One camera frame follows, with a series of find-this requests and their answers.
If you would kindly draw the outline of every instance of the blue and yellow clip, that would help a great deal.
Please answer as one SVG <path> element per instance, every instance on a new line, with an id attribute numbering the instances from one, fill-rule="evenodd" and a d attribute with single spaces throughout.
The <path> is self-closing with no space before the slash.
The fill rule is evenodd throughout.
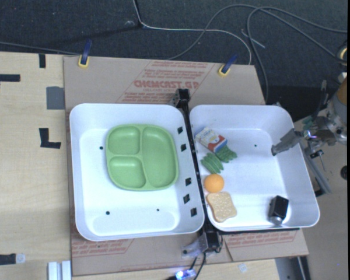
<path id="1" fill-rule="evenodd" d="M 218 70 L 218 75 L 221 77 L 225 77 L 226 75 L 228 75 L 228 73 L 231 70 L 231 65 L 235 63 L 237 59 L 237 54 L 234 54 L 225 65 L 222 65 L 219 70 Z"/>
<path id="2" fill-rule="evenodd" d="M 92 40 L 87 39 L 86 44 L 84 46 L 83 54 L 79 56 L 78 66 L 80 68 L 87 68 L 89 65 L 89 51 L 91 50 Z"/>

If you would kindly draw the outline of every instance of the divided green plate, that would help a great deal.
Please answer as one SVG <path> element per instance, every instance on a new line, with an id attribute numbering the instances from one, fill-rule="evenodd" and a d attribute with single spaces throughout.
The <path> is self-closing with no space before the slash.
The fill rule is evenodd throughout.
<path id="1" fill-rule="evenodd" d="M 119 125 L 109 130 L 105 150 L 109 176 L 120 188 L 161 190 L 178 178 L 174 140 L 164 128 L 149 124 Z"/>

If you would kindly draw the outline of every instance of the cardboard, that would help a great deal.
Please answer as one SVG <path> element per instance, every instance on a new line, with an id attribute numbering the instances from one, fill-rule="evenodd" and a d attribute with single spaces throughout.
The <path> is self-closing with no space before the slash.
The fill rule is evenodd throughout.
<path id="1" fill-rule="evenodd" d="M 91 57 L 87 68 L 78 57 L 64 57 L 71 251 L 73 275 L 188 267 L 181 247 L 197 234 L 93 242 L 82 238 L 74 221 L 69 114 L 81 103 L 169 103 L 177 88 L 189 88 L 190 108 L 199 104 L 264 104 L 253 66 L 233 65 L 221 77 L 222 64 L 149 59 Z M 224 235 L 219 254 L 206 264 L 307 255 L 302 230 Z"/>

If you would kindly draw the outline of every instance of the yellow clip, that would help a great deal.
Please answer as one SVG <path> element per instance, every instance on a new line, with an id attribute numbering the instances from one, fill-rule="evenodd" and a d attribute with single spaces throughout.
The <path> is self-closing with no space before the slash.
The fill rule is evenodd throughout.
<path id="1" fill-rule="evenodd" d="M 229 71 L 231 70 L 231 69 L 229 68 L 229 69 L 227 69 L 226 72 L 222 72 L 223 67 L 224 67 L 224 65 L 222 65 L 222 66 L 219 68 L 219 70 L 218 70 L 218 75 L 221 76 L 221 77 L 225 77 L 226 75 L 228 75 L 228 74 L 229 74 Z"/>
<path id="2" fill-rule="evenodd" d="M 78 60 L 78 67 L 80 68 L 87 68 L 89 64 L 89 57 L 87 57 L 87 61 L 86 64 L 82 64 L 82 55 L 79 56 L 79 60 Z"/>

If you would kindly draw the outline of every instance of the white tray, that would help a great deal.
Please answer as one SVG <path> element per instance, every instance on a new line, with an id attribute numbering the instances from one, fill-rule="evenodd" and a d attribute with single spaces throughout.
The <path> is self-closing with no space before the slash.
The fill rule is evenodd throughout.
<path id="1" fill-rule="evenodd" d="M 110 180 L 105 150 L 109 129 L 153 124 L 170 132 L 178 180 L 158 191 L 123 190 Z M 70 113 L 75 220 L 88 240 L 176 235 L 199 230 L 204 211 L 183 115 L 168 105 L 80 104 Z"/>
<path id="2" fill-rule="evenodd" d="M 196 135 L 209 127 L 228 140 L 237 159 L 223 163 L 223 191 L 229 192 L 237 216 L 217 222 L 207 205 L 211 223 L 226 232 L 305 228 L 317 223 L 320 213 L 299 145 L 273 156 L 271 146 L 294 128 L 287 111 L 278 106 L 197 106 L 190 114 Z M 202 183 L 209 172 L 200 160 L 208 149 L 195 143 Z M 268 220 L 270 201 L 289 200 L 286 218 L 276 226 Z"/>

